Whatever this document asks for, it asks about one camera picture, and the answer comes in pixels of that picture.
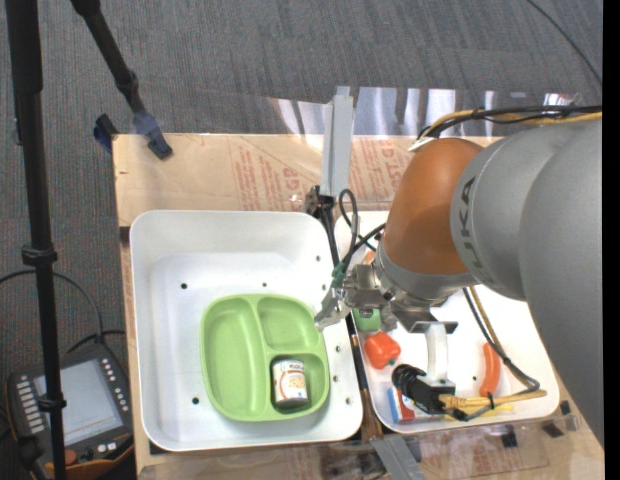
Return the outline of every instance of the white tray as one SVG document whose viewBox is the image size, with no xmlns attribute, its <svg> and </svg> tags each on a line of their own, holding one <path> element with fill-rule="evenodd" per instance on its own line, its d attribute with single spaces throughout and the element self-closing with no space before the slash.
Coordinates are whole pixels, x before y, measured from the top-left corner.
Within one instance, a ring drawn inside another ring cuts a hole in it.
<svg viewBox="0 0 620 480">
<path fill-rule="evenodd" d="M 199 325 L 213 300 L 276 293 L 320 310 L 333 265 L 319 221 L 297 212 L 153 210 L 135 220 L 130 244 L 142 423 L 155 444 L 197 451 L 311 443 L 359 429 L 363 409 L 345 322 L 323 333 L 330 393 L 307 416 L 234 421 L 214 409 L 204 384 Z"/>
<path fill-rule="evenodd" d="M 388 217 L 385 211 L 360 212 L 360 233 L 371 231 L 383 224 Z M 340 251 L 345 251 L 350 244 L 350 228 L 343 218 L 335 225 L 335 238 Z M 353 257 L 352 265 L 360 263 L 366 254 L 362 247 Z M 559 404 L 559 386 L 552 364 L 543 346 L 537 329 L 525 302 L 503 297 L 483 285 L 476 286 L 484 309 L 501 342 L 506 354 L 524 373 L 535 378 L 548 394 L 511 404 L 511 410 L 502 410 L 491 415 L 483 415 L 469 422 L 429 417 L 412 422 L 395 423 L 392 418 L 387 391 L 392 386 L 391 374 L 394 366 L 381 370 L 374 368 L 364 355 L 364 366 L 369 383 L 370 396 L 379 419 L 388 428 L 398 433 L 413 434 L 417 432 L 464 428 L 470 425 L 487 425 L 507 423 L 517 420 L 530 420 L 550 415 Z M 447 336 L 448 344 L 448 378 L 456 385 L 456 394 L 462 397 L 479 396 L 478 388 L 483 380 L 485 366 L 482 346 L 485 338 L 468 307 L 460 290 L 449 297 L 440 308 L 432 308 L 432 314 L 439 321 L 459 322 L 456 330 Z M 359 332 L 361 347 L 366 338 L 374 333 Z M 408 363 L 423 370 L 428 366 L 426 338 L 423 334 L 410 334 L 401 324 L 388 333 L 401 347 L 401 355 L 395 366 Z M 503 396 L 521 391 L 524 386 L 502 364 L 499 386 L 495 396 Z"/>
</svg>

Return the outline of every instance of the orange object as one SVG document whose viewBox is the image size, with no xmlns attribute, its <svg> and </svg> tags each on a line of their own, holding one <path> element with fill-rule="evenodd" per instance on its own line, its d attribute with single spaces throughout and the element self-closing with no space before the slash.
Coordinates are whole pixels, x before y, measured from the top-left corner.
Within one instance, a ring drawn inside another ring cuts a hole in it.
<svg viewBox="0 0 620 480">
<path fill-rule="evenodd" d="M 483 150 L 465 139 L 446 137 L 414 153 L 388 214 L 383 249 L 398 266 L 420 274 L 462 274 L 450 231 L 452 197 L 464 169 Z"/>
<path fill-rule="evenodd" d="M 483 359 L 486 363 L 486 375 L 479 388 L 479 394 L 481 396 L 488 396 L 488 393 L 494 395 L 499 385 L 499 377 L 501 375 L 501 358 L 494 351 L 490 343 L 484 343 Z"/>
<path fill-rule="evenodd" d="M 377 370 L 394 364 L 401 354 L 399 344 L 383 331 L 370 336 L 363 344 L 363 351 L 370 364 Z"/>
</svg>

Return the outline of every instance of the black tool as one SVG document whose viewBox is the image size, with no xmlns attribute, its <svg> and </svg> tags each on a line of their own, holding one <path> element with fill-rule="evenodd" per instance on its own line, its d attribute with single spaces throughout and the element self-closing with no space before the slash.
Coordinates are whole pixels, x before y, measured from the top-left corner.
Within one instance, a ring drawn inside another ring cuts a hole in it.
<svg viewBox="0 0 620 480">
<path fill-rule="evenodd" d="M 432 381 L 421 368 L 409 364 L 400 364 L 392 370 L 392 384 L 428 414 L 444 414 L 439 395 L 455 393 L 454 385 Z"/>
<path fill-rule="evenodd" d="M 68 405 L 64 410 L 67 471 L 92 478 L 115 467 L 132 451 L 132 411 L 128 376 L 104 343 L 92 343 L 61 360 Z M 21 461 L 33 478 L 48 480 L 52 460 L 50 420 L 37 406 L 45 394 L 41 365 L 19 368 L 6 382 L 7 407 Z"/>
</svg>

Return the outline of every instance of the yellow cable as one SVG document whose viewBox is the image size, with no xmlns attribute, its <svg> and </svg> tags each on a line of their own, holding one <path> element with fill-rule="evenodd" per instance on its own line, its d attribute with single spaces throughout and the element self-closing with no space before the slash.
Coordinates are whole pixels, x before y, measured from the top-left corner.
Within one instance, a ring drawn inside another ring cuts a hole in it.
<svg viewBox="0 0 620 480">
<path fill-rule="evenodd" d="M 434 123 L 432 123 L 428 129 L 432 130 L 435 129 L 439 126 L 441 126 L 442 124 L 444 124 L 446 121 L 449 121 L 450 119 L 457 119 L 459 117 L 467 117 L 467 116 L 472 116 L 474 113 L 476 112 L 476 110 L 460 110 L 458 112 L 452 112 L 450 114 L 446 114 L 443 117 L 440 117 L 439 119 L 437 119 Z M 535 126 L 543 126 L 543 125 L 548 125 L 548 124 L 562 124 L 562 123 L 574 123 L 574 122 L 581 122 L 581 121 L 594 121 L 597 119 L 602 119 L 603 116 L 603 112 L 592 112 L 590 114 L 583 114 L 580 116 L 573 116 L 573 117 L 560 117 L 560 118 L 553 118 L 553 117 L 539 117 L 536 119 L 529 119 L 529 120 L 525 120 L 525 121 L 521 121 L 524 124 L 528 124 L 528 125 L 535 125 Z M 522 114 L 517 114 L 514 112 L 505 112 L 503 114 L 494 114 L 492 116 L 490 116 L 491 118 L 499 118 L 505 121 L 518 121 L 521 119 L 524 119 L 525 116 Z"/>
<path fill-rule="evenodd" d="M 444 404 L 446 409 L 463 409 L 464 407 L 486 407 L 490 405 L 496 407 L 501 404 L 541 398 L 547 394 L 547 391 L 538 389 L 537 391 L 518 395 L 495 396 L 492 399 L 485 397 L 462 398 L 456 395 L 439 395 L 439 400 Z"/>
<path fill-rule="evenodd" d="M 466 409 L 464 412 L 472 416 L 475 412 L 479 410 L 481 410 L 481 407 L 471 407 L 470 409 Z M 499 413 L 499 412 L 504 412 L 504 411 L 512 412 L 513 410 L 514 410 L 514 406 L 512 404 L 502 404 L 498 407 L 495 407 L 494 409 L 490 409 L 489 411 L 484 412 L 479 417 L 493 416 L 494 414 Z M 446 414 L 444 418 L 446 420 L 456 421 L 456 418 L 454 418 L 453 416 L 450 416 L 449 414 Z"/>
<path fill-rule="evenodd" d="M 483 304 L 481 303 L 481 299 L 479 298 L 479 294 L 477 293 L 477 290 L 474 286 L 470 286 L 470 293 L 472 294 L 472 298 L 474 299 L 474 303 L 477 306 L 477 310 L 479 311 L 479 313 L 481 314 L 481 318 L 483 319 L 486 328 L 488 330 L 488 334 L 490 335 L 490 338 L 492 338 L 492 341 L 494 342 L 495 345 L 497 345 L 497 347 L 499 348 L 499 350 L 503 350 L 503 347 L 501 346 L 501 343 L 499 342 L 499 338 L 497 337 L 497 333 L 494 332 L 494 328 L 492 327 L 492 323 L 490 322 L 490 319 L 488 318 L 488 315 L 486 313 L 486 310 L 483 307 Z"/>
</svg>

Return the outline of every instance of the small bottle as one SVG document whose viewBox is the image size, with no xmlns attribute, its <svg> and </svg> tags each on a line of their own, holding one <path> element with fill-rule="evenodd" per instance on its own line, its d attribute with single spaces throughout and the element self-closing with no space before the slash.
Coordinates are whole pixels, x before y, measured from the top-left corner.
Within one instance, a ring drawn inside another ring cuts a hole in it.
<svg viewBox="0 0 620 480">
<path fill-rule="evenodd" d="M 308 403 L 303 361 L 286 358 L 272 363 L 272 385 L 277 407 L 298 407 Z"/>
</svg>

